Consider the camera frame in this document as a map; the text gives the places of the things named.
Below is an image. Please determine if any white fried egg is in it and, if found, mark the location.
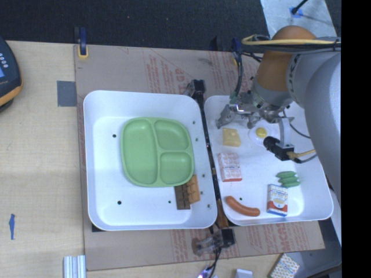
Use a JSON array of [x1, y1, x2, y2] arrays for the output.
[[248, 125, 281, 149]]

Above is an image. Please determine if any green divided plate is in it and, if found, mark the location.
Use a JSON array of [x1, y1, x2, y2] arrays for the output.
[[119, 116, 195, 188]]

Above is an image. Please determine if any white plastic tray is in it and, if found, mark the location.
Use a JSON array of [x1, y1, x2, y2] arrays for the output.
[[82, 89, 219, 232], [203, 94, 335, 227]]

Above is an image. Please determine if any thin black rod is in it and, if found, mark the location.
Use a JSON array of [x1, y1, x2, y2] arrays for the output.
[[195, 90, 230, 229]]

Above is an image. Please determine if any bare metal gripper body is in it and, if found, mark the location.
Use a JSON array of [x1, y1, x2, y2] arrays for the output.
[[231, 93, 288, 125]]

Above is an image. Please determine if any brown chocolate bar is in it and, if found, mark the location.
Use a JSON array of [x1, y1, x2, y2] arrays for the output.
[[174, 182, 192, 211]]

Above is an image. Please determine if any orange dotted white carton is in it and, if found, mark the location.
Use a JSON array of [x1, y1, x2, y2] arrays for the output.
[[267, 253, 301, 278]]

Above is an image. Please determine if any red and white carton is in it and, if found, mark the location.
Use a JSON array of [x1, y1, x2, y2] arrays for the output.
[[266, 184, 289, 217]]

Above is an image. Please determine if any orange sausage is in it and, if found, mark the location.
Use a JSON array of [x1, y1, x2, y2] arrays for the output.
[[225, 195, 261, 217]]

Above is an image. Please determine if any orange biscuit bar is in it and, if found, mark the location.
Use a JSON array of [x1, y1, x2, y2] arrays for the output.
[[185, 174, 202, 205]]

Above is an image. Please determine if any orange and white carton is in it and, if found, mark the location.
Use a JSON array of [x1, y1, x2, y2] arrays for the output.
[[217, 152, 243, 183]]

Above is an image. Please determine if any green pea pod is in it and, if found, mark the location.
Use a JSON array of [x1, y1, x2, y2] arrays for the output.
[[275, 170, 301, 189]]

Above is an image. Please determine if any black block with thin wires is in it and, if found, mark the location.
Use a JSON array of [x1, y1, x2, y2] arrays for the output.
[[182, 79, 208, 98], [192, 227, 237, 256]]

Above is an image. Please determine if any black cylinder on white bracket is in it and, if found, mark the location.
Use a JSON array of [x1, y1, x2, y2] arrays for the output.
[[263, 117, 296, 162]]

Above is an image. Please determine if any yellow cheese wedge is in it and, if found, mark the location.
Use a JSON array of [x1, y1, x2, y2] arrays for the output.
[[221, 127, 242, 148]]

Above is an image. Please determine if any brown cardboard board red print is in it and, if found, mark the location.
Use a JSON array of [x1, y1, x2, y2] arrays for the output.
[[74, 44, 326, 272]]

